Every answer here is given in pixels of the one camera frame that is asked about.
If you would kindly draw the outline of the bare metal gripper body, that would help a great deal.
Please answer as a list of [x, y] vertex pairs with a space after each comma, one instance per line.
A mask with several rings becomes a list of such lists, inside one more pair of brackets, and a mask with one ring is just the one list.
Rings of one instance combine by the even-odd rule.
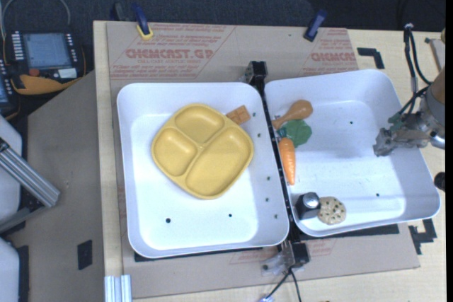
[[391, 139], [405, 147], [445, 149], [445, 126], [427, 112], [396, 113], [388, 119]]

